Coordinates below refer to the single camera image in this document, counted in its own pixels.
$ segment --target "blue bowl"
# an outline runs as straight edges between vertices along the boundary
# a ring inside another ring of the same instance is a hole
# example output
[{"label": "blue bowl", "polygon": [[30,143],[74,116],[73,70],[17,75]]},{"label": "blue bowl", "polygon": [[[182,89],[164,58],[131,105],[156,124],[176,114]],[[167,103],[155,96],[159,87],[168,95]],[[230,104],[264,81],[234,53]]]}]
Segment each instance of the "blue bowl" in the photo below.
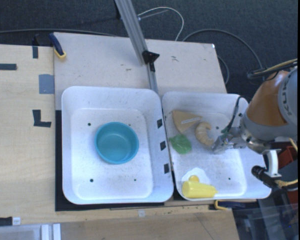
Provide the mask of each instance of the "blue bowl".
[{"label": "blue bowl", "polygon": [[128,125],[121,122],[108,122],[96,131],[94,145],[104,161],[119,165],[136,156],[139,140],[135,131]]}]

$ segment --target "croissant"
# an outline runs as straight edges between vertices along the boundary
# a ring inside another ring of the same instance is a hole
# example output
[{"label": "croissant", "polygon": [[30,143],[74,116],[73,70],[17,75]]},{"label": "croissant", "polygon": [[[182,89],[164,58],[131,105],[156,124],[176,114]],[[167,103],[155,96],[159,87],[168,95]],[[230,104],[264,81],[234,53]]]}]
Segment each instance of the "croissant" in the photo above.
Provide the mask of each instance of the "croissant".
[{"label": "croissant", "polygon": [[207,129],[211,130],[211,125],[208,122],[202,121],[195,128],[195,137],[202,144],[205,144],[207,146],[211,146],[214,143],[214,139],[209,138],[208,133],[207,133]]}]

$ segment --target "wooden board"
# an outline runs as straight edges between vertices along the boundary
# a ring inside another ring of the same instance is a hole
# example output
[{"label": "wooden board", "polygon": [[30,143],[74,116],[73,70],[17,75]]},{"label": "wooden board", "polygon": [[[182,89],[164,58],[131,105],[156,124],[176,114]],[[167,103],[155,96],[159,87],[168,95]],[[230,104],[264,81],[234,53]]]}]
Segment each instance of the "wooden board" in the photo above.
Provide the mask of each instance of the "wooden board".
[{"label": "wooden board", "polygon": [[[20,217],[22,224],[85,222],[211,213],[197,202],[167,201],[164,207],[55,212],[55,95],[39,93],[39,75],[54,75],[51,47],[1,45],[0,64],[0,218]],[[51,127],[34,126],[33,110]]]},{"label": "wooden board", "polygon": [[67,240],[239,240],[231,211],[63,223]]}]

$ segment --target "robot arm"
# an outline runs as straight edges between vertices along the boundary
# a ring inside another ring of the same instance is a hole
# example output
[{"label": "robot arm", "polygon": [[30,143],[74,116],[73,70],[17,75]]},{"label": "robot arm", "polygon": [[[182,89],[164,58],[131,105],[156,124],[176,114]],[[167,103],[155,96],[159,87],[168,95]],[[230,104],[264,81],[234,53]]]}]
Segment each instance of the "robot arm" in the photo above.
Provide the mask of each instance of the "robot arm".
[{"label": "robot arm", "polygon": [[[292,68],[290,72],[282,69]],[[278,173],[277,150],[271,143],[278,137],[298,141],[298,67],[297,60],[281,63],[267,70],[254,72],[255,75],[271,74],[256,91],[245,113],[241,115],[240,126],[232,127],[237,116],[239,96],[230,123],[221,131],[212,150],[215,154],[226,149],[248,147],[258,154],[267,156],[268,169],[255,166],[252,174],[268,187],[275,186],[281,175]]]}]

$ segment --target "black clip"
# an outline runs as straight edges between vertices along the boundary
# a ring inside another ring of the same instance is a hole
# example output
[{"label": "black clip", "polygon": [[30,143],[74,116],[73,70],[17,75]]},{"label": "black clip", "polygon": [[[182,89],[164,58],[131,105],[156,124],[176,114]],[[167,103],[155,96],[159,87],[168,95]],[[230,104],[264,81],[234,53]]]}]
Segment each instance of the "black clip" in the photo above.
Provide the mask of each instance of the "black clip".
[{"label": "black clip", "polygon": [[148,51],[148,50],[145,50],[142,53],[144,63],[149,64],[150,71],[156,72],[154,62],[156,61],[156,59],[158,59],[159,56],[160,56],[160,54],[157,54],[157,53],[154,53],[154,52],[151,52],[151,51]]},{"label": "black clip", "polygon": [[39,34],[35,34],[32,38],[32,46],[40,46],[39,43]]},{"label": "black clip", "polygon": [[66,52],[62,49],[61,44],[53,33],[49,34],[49,39],[54,46],[54,53],[60,58],[63,59],[66,57]]}]

